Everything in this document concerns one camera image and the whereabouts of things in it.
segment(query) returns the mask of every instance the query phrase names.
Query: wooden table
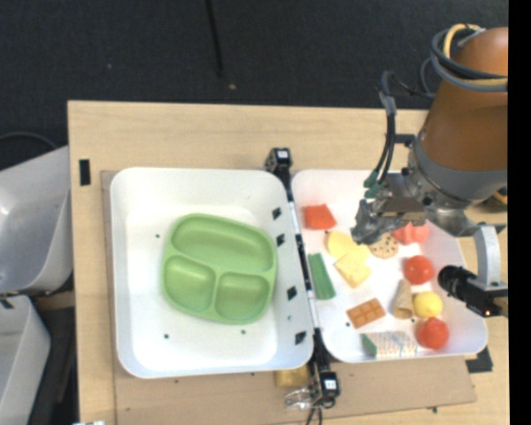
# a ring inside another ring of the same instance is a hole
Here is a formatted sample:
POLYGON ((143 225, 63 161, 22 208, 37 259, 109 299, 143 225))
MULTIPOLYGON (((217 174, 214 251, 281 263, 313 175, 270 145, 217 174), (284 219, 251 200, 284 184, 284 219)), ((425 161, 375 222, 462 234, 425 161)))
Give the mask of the wooden table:
MULTIPOLYGON (((398 133, 417 133, 425 114, 400 110, 398 133)), ((271 372, 141 380, 119 365, 112 347, 101 176, 130 166, 261 168, 273 147, 291 149, 293 172, 371 169, 384 142, 384 111, 71 101, 68 129, 80 420, 303 423, 306 413, 285 410, 286 392, 275 388, 271 372)), ((406 150, 398 148, 392 169, 405 160, 406 150)), ((485 206, 468 214, 491 223, 507 218, 485 206)), ((475 272, 473 241, 460 244, 475 272)), ((507 229, 500 244, 507 282, 507 229)), ((334 364, 342 395, 324 412, 325 423, 509 423, 508 322, 496 317, 487 324, 491 372, 469 375, 463 357, 334 364)))

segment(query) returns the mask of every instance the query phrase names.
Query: red tomato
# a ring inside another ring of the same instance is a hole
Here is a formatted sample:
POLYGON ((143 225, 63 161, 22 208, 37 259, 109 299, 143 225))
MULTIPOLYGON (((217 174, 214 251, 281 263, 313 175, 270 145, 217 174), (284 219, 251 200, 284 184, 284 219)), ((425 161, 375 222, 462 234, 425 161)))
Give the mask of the red tomato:
POLYGON ((405 261, 404 276, 412 285, 421 285, 435 276, 435 267, 423 255, 415 255, 405 261))
POLYGON ((450 332, 444 321, 433 317, 421 323, 415 335, 421 346, 438 350, 447 344, 450 332))

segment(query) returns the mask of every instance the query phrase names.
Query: yellow ball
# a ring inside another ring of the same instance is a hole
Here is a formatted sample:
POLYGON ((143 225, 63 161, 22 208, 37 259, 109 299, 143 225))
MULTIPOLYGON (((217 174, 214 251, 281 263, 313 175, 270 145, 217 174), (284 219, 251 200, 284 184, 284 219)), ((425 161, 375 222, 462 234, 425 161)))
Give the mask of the yellow ball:
POLYGON ((432 318, 443 311, 443 300, 433 291, 422 291, 413 300, 415 314, 421 318, 432 318))

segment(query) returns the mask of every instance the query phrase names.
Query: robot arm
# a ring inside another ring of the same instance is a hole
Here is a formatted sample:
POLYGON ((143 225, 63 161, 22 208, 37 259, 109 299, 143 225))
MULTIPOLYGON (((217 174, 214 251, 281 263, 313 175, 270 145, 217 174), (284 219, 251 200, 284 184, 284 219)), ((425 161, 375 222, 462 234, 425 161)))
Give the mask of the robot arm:
POLYGON ((470 308, 483 303, 474 310, 484 316, 504 313, 499 298, 507 296, 507 288, 499 281, 496 240, 504 226, 476 224, 466 217, 465 209, 507 186, 508 34, 505 27, 484 30, 457 24, 433 38, 431 61, 442 83, 401 173, 388 172, 396 142, 396 108, 385 86, 386 76, 382 76, 381 101, 388 117, 386 147, 366 180, 368 190, 351 230, 357 243, 370 244, 409 222, 422 225, 429 220, 452 236, 473 237, 478 275, 469 277, 448 267, 439 281, 453 296, 470 297, 472 304, 466 300, 470 308), (450 59, 450 46, 461 35, 461 47, 450 59), (459 281, 450 282, 455 273, 460 274, 459 281), (457 293, 452 285, 460 286, 462 280, 478 288, 483 300, 475 294, 457 293))

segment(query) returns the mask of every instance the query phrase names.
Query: brown cylinder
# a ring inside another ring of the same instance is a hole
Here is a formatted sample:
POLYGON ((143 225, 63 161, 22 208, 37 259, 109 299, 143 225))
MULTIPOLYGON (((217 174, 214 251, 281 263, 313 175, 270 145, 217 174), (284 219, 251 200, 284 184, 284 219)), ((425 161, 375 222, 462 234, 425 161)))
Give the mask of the brown cylinder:
MULTIPOLYGON (((484 73, 508 75, 509 29, 491 28, 453 58, 484 73)), ((479 92, 442 81, 421 129, 421 145, 437 164, 465 171, 507 169, 507 92, 479 92)))

